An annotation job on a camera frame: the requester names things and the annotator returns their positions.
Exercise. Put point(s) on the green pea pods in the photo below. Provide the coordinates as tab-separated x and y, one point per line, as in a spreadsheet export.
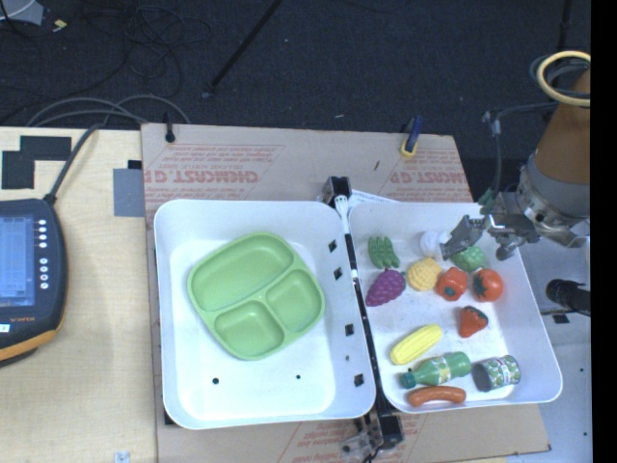
383	253

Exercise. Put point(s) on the orange tomato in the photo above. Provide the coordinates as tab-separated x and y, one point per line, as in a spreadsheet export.
488	285

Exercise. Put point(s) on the white printed paper slip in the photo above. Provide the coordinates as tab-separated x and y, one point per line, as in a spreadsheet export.
371	197

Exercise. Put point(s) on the thin black and white rod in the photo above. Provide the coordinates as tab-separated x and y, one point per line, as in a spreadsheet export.
360	302

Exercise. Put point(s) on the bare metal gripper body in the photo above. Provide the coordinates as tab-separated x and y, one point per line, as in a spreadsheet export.
520	225

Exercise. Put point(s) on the green divided plate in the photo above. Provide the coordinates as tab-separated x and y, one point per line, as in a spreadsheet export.
255	297

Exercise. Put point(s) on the green toy lettuce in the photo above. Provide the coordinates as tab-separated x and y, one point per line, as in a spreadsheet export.
470	260

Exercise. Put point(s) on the black cylinder on white bracket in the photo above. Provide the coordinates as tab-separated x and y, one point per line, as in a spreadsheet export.
571	294

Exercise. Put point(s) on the white plastic tray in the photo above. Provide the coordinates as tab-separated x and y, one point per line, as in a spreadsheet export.
270	393
525	345

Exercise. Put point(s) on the purple grapes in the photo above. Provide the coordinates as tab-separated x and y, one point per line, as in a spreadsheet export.
384	288

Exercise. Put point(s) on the small can of peas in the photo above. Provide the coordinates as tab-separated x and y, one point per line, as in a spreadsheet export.
499	373

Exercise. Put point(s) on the brown cardboard board red print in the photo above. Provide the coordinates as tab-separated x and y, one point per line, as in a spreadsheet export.
289	167

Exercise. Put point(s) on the white toy garlic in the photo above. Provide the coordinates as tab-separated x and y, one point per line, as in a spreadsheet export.
430	244

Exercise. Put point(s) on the green toy bottle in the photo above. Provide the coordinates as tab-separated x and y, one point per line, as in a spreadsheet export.
438	370

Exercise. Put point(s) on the yellow bumpy toy fruit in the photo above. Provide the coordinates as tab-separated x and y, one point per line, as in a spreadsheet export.
423	274

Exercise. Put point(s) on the red strawberry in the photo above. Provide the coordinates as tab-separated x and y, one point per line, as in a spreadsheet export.
472	322

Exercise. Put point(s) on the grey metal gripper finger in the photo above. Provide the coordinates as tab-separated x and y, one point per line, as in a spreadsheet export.
455	239
474	235

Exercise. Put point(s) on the yellow corn cob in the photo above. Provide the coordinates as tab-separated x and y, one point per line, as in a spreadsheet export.
415	345

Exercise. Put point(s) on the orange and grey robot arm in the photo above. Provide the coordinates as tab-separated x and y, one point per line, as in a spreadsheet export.
564	138

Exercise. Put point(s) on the orange bell pepper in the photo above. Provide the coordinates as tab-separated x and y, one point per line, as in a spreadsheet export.
452	283

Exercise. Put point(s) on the orange sausage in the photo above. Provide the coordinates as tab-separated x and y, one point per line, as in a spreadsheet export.
436	396

